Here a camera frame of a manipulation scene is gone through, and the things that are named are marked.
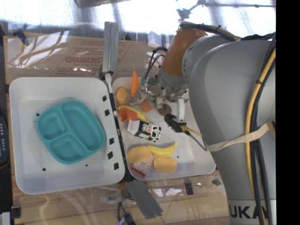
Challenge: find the orange red crumpled packet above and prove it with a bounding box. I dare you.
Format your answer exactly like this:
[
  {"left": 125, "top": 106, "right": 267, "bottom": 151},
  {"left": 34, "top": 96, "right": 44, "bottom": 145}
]
[{"left": 119, "top": 108, "right": 138, "bottom": 123}]

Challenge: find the tan round biscuit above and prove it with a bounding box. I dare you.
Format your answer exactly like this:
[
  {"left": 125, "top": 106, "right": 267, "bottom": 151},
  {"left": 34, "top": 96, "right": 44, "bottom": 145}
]
[{"left": 114, "top": 86, "right": 129, "bottom": 106}]

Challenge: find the brown cardboard board red print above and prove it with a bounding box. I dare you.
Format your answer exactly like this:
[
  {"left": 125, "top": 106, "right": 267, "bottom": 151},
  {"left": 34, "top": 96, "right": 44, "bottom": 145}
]
[{"left": 3, "top": 35, "right": 231, "bottom": 225}]

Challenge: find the black block with thin wires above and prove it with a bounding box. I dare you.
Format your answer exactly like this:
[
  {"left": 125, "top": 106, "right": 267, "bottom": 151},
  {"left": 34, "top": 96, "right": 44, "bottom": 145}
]
[{"left": 123, "top": 212, "right": 136, "bottom": 225}]

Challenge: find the yellow banana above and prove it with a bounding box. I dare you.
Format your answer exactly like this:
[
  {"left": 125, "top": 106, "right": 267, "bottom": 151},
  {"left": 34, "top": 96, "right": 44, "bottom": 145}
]
[
  {"left": 147, "top": 141, "right": 179, "bottom": 158},
  {"left": 117, "top": 105, "right": 150, "bottom": 124}
]

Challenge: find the red and white packet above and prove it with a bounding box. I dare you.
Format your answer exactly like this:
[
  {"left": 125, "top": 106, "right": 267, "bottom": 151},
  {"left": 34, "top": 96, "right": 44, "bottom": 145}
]
[{"left": 131, "top": 155, "right": 156, "bottom": 177}]

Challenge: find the orange carrot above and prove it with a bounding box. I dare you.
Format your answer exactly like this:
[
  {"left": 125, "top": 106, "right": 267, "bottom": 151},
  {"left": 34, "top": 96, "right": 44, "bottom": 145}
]
[{"left": 130, "top": 70, "right": 141, "bottom": 98}]

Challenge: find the white plastic tray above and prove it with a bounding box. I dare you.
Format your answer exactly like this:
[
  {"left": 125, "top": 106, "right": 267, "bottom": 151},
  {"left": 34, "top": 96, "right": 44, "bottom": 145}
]
[
  {"left": 8, "top": 76, "right": 126, "bottom": 195},
  {"left": 112, "top": 76, "right": 217, "bottom": 181}
]

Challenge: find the brown doughnut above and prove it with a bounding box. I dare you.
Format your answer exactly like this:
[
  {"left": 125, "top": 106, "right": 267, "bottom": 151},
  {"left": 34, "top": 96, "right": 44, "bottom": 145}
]
[{"left": 158, "top": 103, "right": 173, "bottom": 116}]

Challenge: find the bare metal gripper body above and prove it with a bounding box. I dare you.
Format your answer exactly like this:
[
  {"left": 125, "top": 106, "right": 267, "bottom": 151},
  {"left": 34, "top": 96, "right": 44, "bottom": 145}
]
[{"left": 140, "top": 76, "right": 189, "bottom": 103}]

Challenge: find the white cow print carton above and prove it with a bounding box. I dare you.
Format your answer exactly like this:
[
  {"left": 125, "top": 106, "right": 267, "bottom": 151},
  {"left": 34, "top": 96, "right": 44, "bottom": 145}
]
[{"left": 127, "top": 120, "right": 162, "bottom": 143}]

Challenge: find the teal divided plate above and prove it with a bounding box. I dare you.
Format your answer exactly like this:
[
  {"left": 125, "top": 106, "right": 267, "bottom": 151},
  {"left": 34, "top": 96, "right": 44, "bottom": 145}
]
[{"left": 36, "top": 99, "right": 107, "bottom": 165}]

